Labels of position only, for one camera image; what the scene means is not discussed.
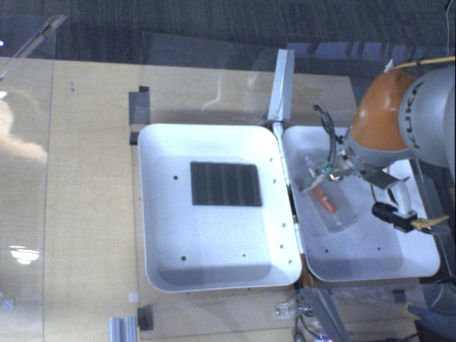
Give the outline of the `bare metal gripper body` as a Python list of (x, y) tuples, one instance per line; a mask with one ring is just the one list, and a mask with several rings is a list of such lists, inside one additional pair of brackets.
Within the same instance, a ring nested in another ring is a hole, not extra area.
[(354, 152), (350, 147), (330, 149), (322, 161), (313, 160), (309, 165), (309, 174), (315, 183), (327, 180), (338, 182), (343, 178), (358, 173), (353, 161)]

